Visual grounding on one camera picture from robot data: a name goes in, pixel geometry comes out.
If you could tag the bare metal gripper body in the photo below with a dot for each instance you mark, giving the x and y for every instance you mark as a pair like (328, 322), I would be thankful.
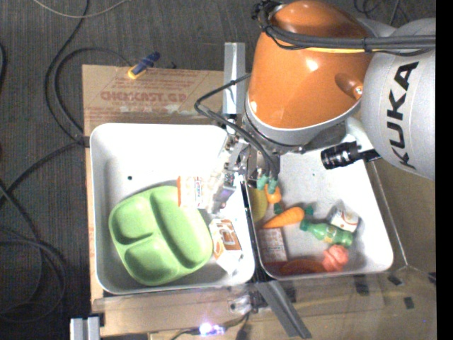
(238, 154)

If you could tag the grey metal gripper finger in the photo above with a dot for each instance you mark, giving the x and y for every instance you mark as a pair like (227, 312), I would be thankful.
(223, 196)

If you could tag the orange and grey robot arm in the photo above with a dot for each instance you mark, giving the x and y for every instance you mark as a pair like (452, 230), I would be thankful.
(311, 80)

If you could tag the white and orange carton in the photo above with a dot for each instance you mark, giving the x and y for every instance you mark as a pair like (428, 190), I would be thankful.
(193, 191)

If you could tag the yellow banana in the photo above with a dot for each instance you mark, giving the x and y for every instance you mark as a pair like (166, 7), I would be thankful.
(257, 207)

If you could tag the white and brown carton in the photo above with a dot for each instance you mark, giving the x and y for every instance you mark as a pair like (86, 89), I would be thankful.
(226, 241)

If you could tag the small orange carrot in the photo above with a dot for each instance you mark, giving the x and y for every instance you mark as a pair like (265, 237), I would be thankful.
(273, 195)

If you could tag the large orange carrot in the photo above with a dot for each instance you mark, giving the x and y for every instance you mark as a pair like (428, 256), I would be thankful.
(285, 218)

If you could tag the white and red packet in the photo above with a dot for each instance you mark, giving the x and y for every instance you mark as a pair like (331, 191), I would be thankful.
(272, 244)

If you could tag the green divided plate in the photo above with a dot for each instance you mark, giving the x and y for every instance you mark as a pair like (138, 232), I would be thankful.
(159, 236)

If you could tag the white plastic tray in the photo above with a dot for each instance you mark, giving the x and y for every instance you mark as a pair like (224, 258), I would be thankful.
(141, 151)
(318, 182)

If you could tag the orange sausage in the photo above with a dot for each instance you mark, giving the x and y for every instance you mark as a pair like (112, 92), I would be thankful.
(302, 267)

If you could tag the brown cardboard board red print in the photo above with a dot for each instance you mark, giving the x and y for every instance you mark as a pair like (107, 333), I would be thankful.
(148, 94)

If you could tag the green plastic bottle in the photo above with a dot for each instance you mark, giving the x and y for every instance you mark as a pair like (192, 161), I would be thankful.
(325, 232)

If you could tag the pink toy food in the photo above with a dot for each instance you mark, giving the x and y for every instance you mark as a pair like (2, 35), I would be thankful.
(335, 257)

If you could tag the black cylinder on white bracket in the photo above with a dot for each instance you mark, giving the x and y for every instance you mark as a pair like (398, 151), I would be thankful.
(339, 155)

